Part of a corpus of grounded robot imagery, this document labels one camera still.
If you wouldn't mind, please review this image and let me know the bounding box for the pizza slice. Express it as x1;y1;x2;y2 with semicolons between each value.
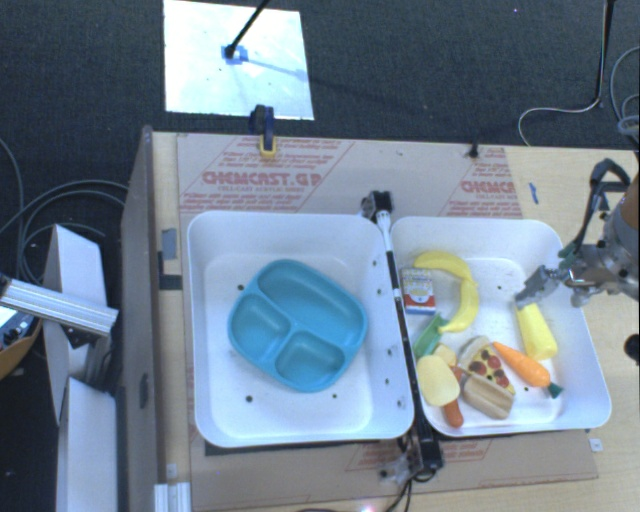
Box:
458;335;517;397

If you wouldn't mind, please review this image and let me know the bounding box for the blue divided plate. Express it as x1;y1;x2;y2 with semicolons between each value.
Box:
227;257;370;395

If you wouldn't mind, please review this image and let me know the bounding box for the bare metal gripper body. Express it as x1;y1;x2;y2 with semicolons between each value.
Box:
558;243;640;308

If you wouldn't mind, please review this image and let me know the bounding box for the yellow banana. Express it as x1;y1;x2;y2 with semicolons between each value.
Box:
412;250;481;336

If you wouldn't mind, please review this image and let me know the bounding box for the orange carrot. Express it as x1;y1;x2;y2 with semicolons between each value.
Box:
492;341;565;400

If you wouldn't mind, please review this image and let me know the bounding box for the thin black and white rod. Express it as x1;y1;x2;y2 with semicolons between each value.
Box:
375;209;432;454

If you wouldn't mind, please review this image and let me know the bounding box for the large yellow potato chip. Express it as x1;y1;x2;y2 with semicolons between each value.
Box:
415;354;461;408

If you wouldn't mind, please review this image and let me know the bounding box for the green toy vegetable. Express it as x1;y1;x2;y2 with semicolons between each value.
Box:
412;313;447;359

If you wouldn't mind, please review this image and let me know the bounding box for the brown cardboard board, red print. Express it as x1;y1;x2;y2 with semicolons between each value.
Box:
176;132;600;497

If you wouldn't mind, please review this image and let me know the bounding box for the small yellow potato chip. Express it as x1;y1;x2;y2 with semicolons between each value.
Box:
431;342;458;369

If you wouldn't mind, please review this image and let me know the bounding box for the black block with thin wires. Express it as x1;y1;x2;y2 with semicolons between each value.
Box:
360;189;397;219
378;433;446;485

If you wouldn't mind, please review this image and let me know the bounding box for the red and white carton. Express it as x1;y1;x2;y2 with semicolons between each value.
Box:
399;266;438;316

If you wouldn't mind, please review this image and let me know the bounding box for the white plastic tray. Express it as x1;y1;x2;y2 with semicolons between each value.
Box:
389;215;613;439
185;209;417;449

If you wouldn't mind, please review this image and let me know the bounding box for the orange-red sausage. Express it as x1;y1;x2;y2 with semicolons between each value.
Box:
441;364;466;429

